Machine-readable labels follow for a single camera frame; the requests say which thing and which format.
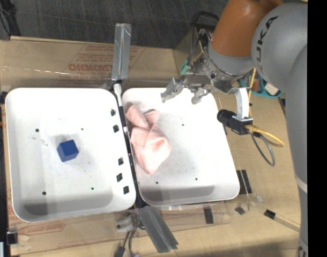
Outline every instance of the black cable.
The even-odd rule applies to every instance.
[[[129,231],[127,232],[127,236],[125,237],[124,243],[123,243],[123,247],[125,247],[125,245],[127,244],[127,240],[128,240],[128,236],[129,236]]]
[[[5,23],[4,23],[4,19],[3,19],[2,14],[1,14],[1,9],[0,9],[0,18],[1,18],[1,21],[2,21],[2,24],[3,24],[3,27],[4,27],[5,31],[6,31],[6,33],[7,33],[8,36],[10,37],[10,36],[11,36],[11,33],[10,33],[9,30],[6,28],[6,25],[5,25]]]
[[[131,241],[132,241],[132,239],[133,239],[133,236],[134,236],[136,230],[137,230],[137,226],[134,227],[134,229],[131,231],[131,235],[130,235],[130,237],[129,237],[128,248],[129,248],[129,254],[130,254],[130,257],[134,257],[134,254],[133,254],[133,252],[132,252],[132,250],[131,250]]]
[[[274,158],[273,150],[272,150],[270,144],[269,144],[269,143],[267,142],[267,140],[265,139],[265,137],[263,137],[263,136],[262,136],[260,133],[258,133],[258,132],[253,132],[253,133],[250,132],[250,135],[251,135],[251,138],[253,139],[253,142],[254,142],[256,148],[259,150],[261,156],[265,159],[265,161],[266,161],[270,166],[272,166],[272,167],[275,166],[275,165],[276,165],[276,159]],[[269,150],[269,152],[270,152],[270,154],[271,154],[272,162],[270,162],[270,161],[266,158],[266,156],[264,155],[264,153],[263,153],[262,150],[260,149],[260,147],[259,147],[259,145],[258,145],[258,143],[257,143],[257,141],[255,140],[254,137],[258,137],[258,138],[260,138],[260,139],[263,140],[263,142],[266,144],[266,146],[267,146],[267,148],[268,148],[268,150]]]
[[[216,21],[219,20],[219,17],[216,14],[213,14],[211,12],[206,12],[206,11],[198,11],[192,16],[191,22],[190,22],[191,23],[190,24],[191,25],[191,47],[190,47],[189,57],[187,58],[187,65],[189,65],[191,63],[193,52],[195,51],[195,47],[197,46],[197,45],[194,45],[194,32],[195,32],[196,23],[200,16],[210,17],[210,18],[215,19]]]

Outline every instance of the small hole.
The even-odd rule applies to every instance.
[[[127,194],[129,192],[129,187],[128,186],[125,186],[124,188],[123,188],[123,193],[124,194]]]
[[[114,125],[114,126],[113,126],[113,129],[114,129],[114,132],[117,132],[117,131],[120,130],[120,128],[119,128],[117,125]]]
[[[118,174],[118,175],[116,176],[116,178],[117,178],[117,182],[119,182],[120,180],[123,179],[123,176],[122,176],[122,174],[120,173],[120,174]]]

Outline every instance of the cardboard box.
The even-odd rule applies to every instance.
[[[81,62],[78,60],[94,58],[85,54],[95,52],[100,54],[98,56],[103,60],[101,64],[112,65],[110,44],[23,37],[0,41],[2,91],[8,92],[17,87],[100,87],[111,69],[85,72],[82,69],[71,71],[69,67],[70,64],[77,66]],[[125,89],[165,87],[172,77],[177,77],[177,70],[171,49],[131,47],[129,80],[123,84]],[[234,95],[215,93],[214,97],[219,109],[236,111]],[[278,251],[297,245],[300,206],[284,113],[278,100],[252,96],[252,103],[255,123],[278,136],[286,146],[274,148],[277,165],[272,168],[260,156],[249,136],[239,136],[228,130],[227,138],[236,170],[242,176],[246,173],[251,190],[229,201],[162,209],[162,216],[176,238],[178,237],[181,245],[179,250],[186,254],[185,256],[190,256],[189,250],[202,256],[208,253],[208,250],[227,254],[241,252],[241,247],[256,246],[258,251]],[[66,256],[91,256],[91,248],[103,249],[102,246],[107,247],[109,243],[113,243],[114,248],[115,244],[120,243],[125,233],[117,232],[116,222],[127,218],[133,210],[40,223],[24,222],[15,215],[11,199],[4,106],[2,116],[9,228],[18,235],[18,242],[11,245],[11,255],[43,256],[44,253],[41,252],[46,252],[50,256],[53,252],[52,256],[57,256],[57,250],[61,250],[62,256],[67,252]],[[276,214],[275,220],[265,216],[267,210]],[[194,233],[200,242],[188,243],[186,239],[192,240],[189,233]],[[223,239],[223,249],[211,238],[215,233]],[[137,241],[134,241],[134,248],[137,248],[138,252],[155,253],[145,231],[138,231],[136,237],[142,237],[134,239]],[[268,246],[270,239],[276,239],[278,246]],[[113,256],[114,251],[103,253],[105,256]]]

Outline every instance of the pink towel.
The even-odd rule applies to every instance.
[[[159,112],[151,110],[142,114],[136,105],[131,105],[125,114],[132,124],[130,141],[138,164],[152,175],[169,157],[171,146],[156,124]]]

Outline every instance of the floor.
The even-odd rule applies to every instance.
[[[189,20],[196,11],[220,15],[227,1],[11,0],[22,36],[113,43],[115,24],[124,22],[132,26],[132,45],[158,48],[174,48],[189,31]],[[201,22],[213,24],[208,19]],[[2,39],[9,35],[0,18]],[[6,226],[2,136],[0,129],[0,241],[5,239]]]

